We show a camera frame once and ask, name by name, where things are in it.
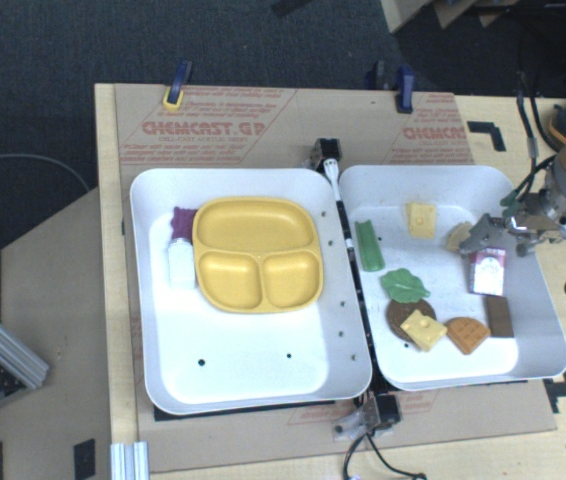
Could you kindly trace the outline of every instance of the black floor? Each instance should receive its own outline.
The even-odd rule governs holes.
[[[379,0],[282,1],[0,0],[0,155],[96,186],[94,84],[168,84],[180,57],[201,85],[363,89],[383,60],[409,64],[417,90],[513,95],[523,70],[566,96],[566,0],[523,0],[487,28],[468,14],[442,30],[425,7],[393,35]],[[0,157],[0,248],[82,193],[58,165]]]

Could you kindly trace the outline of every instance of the tray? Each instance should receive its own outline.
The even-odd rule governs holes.
[[[469,261],[446,250],[448,233],[476,222],[483,213],[501,214],[499,201],[512,190],[499,171],[485,166],[354,166],[340,179],[351,229],[372,221],[385,262],[378,272],[360,272],[372,340],[383,376],[403,390],[549,378],[566,369],[566,341],[540,265],[534,254],[516,255],[516,241],[504,234],[497,247],[506,251],[504,296],[514,338],[488,338],[464,355],[448,337],[429,352],[398,338],[390,329],[390,302],[380,277],[406,268],[431,292],[427,302],[445,323],[470,316],[487,324],[485,299],[468,291]],[[435,205],[434,238],[413,238],[409,203]],[[358,264],[361,264],[355,237]]]
[[[323,288],[307,307],[245,314],[169,284],[173,208],[264,197],[304,208],[316,226]],[[151,169],[132,183],[145,386],[175,415],[355,398],[372,366],[332,189],[307,169]]]
[[[313,303],[323,287],[316,227],[300,205],[272,197],[209,201],[194,218],[196,275],[214,306],[273,313]]]

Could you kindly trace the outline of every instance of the yellow plate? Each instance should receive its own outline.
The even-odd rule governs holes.
[[[229,197],[194,217],[199,287],[217,308],[235,313],[301,309],[318,298],[323,262],[314,221],[286,199]]]

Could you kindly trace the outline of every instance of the yellow sponge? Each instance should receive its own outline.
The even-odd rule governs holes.
[[[434,238],[436,206],[431,204],[409,203],[407,221],[410,235],[415,238]]]
[[[401,329],[426,352],[429,352],[436,342],[447,334],[447,327],[418,309],[415,309],[401,324]]]

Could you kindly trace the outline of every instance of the wooden table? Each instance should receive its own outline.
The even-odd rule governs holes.
[[[111,84],[99,84],[95,87],[95,95],[111,437],[113,443],[130,444],[139,440],[139,434],[130,342],[125,247],[121,236],[123,210],[115,87]],[[514,184],[518,184],[529,170],[529,161],[525,133],[514,98],[456,97],[456,103],[464,123],[494,122],[500,128],[507,146],[506,152],[496,153],[488,135],[472,134],[466,128],[475,163],[496,167]],[[539,101],[541,115],[548,116],[555,103],[564,102]],[[541,158],[545,158],[552,152],[540,142]],[[566,281],[566,242],[543,244],[537,247],[537,255],[566,335],[566,295],[563,291]],[[387,450],[385,453],[388,461],[395,467],[408,471],[424,471],[430,479],[565,479],[566,398],[560,399],[559,408],[556,431],[414,446]],[[343,456],[338,454],[155,474],[152,478],[338,479],[341,478],[342,462]],[[350,464],[350,472],[366,480],[395,477],[372,452],[357,453]]]

